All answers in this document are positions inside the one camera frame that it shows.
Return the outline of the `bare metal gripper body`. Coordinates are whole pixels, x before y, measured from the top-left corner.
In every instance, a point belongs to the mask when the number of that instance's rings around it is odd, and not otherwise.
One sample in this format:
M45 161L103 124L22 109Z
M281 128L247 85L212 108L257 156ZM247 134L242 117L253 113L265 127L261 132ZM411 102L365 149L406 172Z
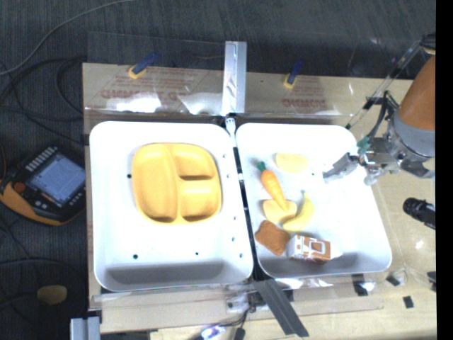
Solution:
M420 179L433 179L434 169L424 163L429 159L405 146L400 139L364 137L357 143L359 163L367 171L367 178L377 179L385 174L405 171Z

